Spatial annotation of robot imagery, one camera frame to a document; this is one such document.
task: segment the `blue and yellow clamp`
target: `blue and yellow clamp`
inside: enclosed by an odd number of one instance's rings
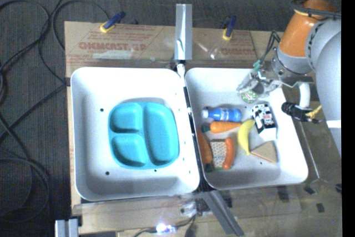
[[[103,23],[100,26],[101,31],[104,33],[107,33],[108,31],[113,29],[113,27],[115,27],[115,24],[119,23],[121,21],[121,19],[123,19],[125,16],[126,16],[126,13],[124,13],[124,11],[117,13],[110,20],[108,20],[107,22]]]
[[[235,15],[229,15],[221,25],[223,31],[223,39],[229,41],[232,38],[233,29],[236,23],[237,17]]]

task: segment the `orange carrot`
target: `orange carrot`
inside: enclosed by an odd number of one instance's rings
[[[225,139],[225,143],[226,143],[227,153],[226,153],[226,158],[222,164],[222,167],[223,169],[228,170],[232,167],[234,162],[235,147],[234,147],[233,139],[231,139],[230,137],[227,137]]]
[[[199,144],[203,165],[210,164],[213,160],[212,150],[205,136],[202,134],[202,132],[199,129],[197,130],[197,142]]]
[[[240,125],[241,123],[214,121],[210,124],[210,129],[213,133],[222,133],[240,127]]]

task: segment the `yellow banana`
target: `yellow banana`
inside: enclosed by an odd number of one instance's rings
[[[254,124],[255,124],[255,121],[253,119],[249,119],[249,120],[246,120],[245,122],[243,122],[241,124],[241,126],[239,127],[238,143],[240,144],[242,149],[245,150],[246,155],[250,154],[248,136],[249,136],[249,132],[250,132],[251,128],[254,126]]]

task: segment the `cow print carton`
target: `cow print carton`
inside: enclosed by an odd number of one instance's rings
[[[264,141],[276,140],[276,124],[268,104],[258,104],[251,109],[255,126]]]

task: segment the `blue plate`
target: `blue plate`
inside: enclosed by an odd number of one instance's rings
[[[115,161],[131,169],[157,169],[179,156],[172,111],[153,102],[129,102],[109,114],[109,140]]]

